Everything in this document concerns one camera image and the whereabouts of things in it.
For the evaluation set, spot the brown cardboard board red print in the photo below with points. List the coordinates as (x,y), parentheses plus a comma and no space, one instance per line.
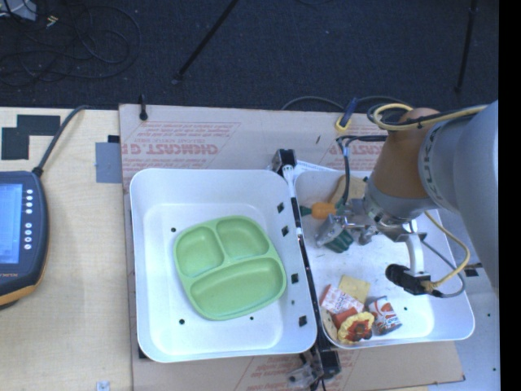
(228,141)

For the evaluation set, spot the yellow and red pizza slice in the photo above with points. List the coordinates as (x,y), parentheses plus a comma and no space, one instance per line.
(356,328)

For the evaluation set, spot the green divided plate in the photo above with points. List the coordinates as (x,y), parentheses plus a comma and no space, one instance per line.
(228,271)

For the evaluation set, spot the dark green ribbed object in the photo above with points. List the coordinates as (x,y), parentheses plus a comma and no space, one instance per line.
(341,243)

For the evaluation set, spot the orange-red cube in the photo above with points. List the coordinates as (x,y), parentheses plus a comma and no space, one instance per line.
(341,317)

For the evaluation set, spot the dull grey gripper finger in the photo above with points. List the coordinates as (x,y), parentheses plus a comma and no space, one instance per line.
(367,236)
(329,230)

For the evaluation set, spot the white plastic tray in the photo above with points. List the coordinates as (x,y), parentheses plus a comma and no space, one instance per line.
(407,324)
(228,185)

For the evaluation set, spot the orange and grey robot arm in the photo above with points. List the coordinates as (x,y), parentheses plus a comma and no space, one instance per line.
(460,165)

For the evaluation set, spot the tan biscuit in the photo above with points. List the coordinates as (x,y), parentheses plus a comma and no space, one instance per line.
(328,324)

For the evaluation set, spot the black cylinder on white bracket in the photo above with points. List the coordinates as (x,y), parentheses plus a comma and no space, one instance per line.
(409,277)

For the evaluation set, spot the yellow cheese slice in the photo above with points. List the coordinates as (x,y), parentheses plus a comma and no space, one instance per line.
(355,287)

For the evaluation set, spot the orange carrot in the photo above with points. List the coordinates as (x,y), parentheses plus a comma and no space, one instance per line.
(323,210)

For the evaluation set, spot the red and white can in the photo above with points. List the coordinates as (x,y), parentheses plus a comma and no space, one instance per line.
(386,316)

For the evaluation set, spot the red and white packet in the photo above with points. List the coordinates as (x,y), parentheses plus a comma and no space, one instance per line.
(338,297)

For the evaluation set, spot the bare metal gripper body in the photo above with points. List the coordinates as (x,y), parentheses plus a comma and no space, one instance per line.
(366,220)

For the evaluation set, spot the thin black and white rod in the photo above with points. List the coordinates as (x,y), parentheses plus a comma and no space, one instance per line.
(303,255)

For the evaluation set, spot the tan bread slice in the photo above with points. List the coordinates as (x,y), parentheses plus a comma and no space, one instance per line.
(358,187)

